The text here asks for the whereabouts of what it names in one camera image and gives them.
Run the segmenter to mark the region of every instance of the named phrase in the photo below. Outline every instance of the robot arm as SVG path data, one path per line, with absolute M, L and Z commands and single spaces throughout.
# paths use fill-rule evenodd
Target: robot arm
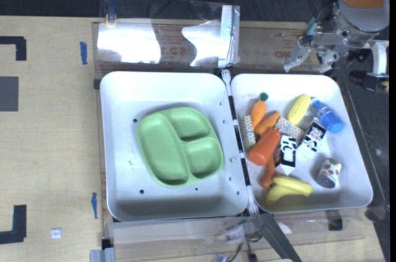
M 350 50 L 370 48 L 376 59 L 372 74 L 384 75 L 383 66 L 386 70 L 387 60 L 386 52 L 382 50 L 386 49 L 389 41 L 373 38 L 388 25 L 389 0 L 337 0 L 331 20 L 318 23 L 312 35 L 301 37 L 283 67 L 288 72 L 314 51 L 321 62 L 320 72 L 326 72 Z

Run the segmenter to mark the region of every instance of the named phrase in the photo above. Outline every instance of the yellow corn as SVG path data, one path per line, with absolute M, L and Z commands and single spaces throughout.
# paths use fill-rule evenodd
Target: yellow corn
M 297 124 L 301 121 L 305 113 L 307 112 L 309 105 L 311 104 L 311 98 L 308 95 L 301 95 L 297 98 L 295 104 L 292 106 L 287 120 L 293 124 Z

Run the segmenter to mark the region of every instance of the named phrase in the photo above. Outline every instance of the wooden board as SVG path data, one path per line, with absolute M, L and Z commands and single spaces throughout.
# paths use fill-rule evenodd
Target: wooden board
M 103 235 L 93 89 L 92 24 L 98 19 L 0 19 L 0 36 L 27 40 L 26 61 L 15 60 L 14 46 L 0 45 L 0 76 L 19 77 L 18 112 L 0 112 L 0 231 L 11 229 L 13 205 L 27 205 L 27 237 L 21 243 L 0 245 L 0 260 L 88 261 Z M 303 29 L 301 24 L 273 22 L 241 26 Z M 81 41 L 87 44 L 86 65 L 80 57 Z M 92 193 L 98 198 L 98 219 Z M 51 238 L 51 229 L 58 227 L 62 237 Z M 373 224 L 366 219 L 361 228 L 363 237 L 356 240 L 301 244 L 295 249 L 303 261 L 384 261 Z M 271 248 L 256 253 L 259 261 L 281 261 Z M 204 255 L 164 261 L 212 259 L 213 255 Z M 119 255 L 117 261 L 128 259 Z M 247 261 L 246 252 L 235 261 Z

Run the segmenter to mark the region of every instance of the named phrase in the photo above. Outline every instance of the toy carrot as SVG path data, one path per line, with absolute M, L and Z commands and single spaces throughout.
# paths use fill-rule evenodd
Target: toy carrot
M 277 124 L 279 117 L 280 112 L 278 111 L 266 117 L 254 128 L 254 133 L 259 134 L 261 137 L 269 128 L 273 128 Z
M 262 93 L 260 94 L 260 100 L 253 105 L 252 111 L 250 112 L 253 129 L 261 122 L 267 112 L 267 104 L 265 103 L 267 99 L 268 95 Z
M 273 157 L 270 157 L 267 165 L 264 169 L 264 175 L 260 179 L 260 186 L 263 188 L 268 188 L 273 180 L 273 176 L 275 175 L 275 161 Z

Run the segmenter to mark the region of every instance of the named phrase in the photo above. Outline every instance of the yellow banana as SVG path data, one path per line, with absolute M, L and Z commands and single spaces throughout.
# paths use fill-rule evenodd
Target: yellow banana
M 272 205 L 280 198 L 291 195 L 301 194 L 308 197 L 312 193 L 312 186 L 305 181 L 297 180 L 292 177 L 278 176 L 273 178 L 275 186 L 268 190 L 265 201 L 268 205 Z

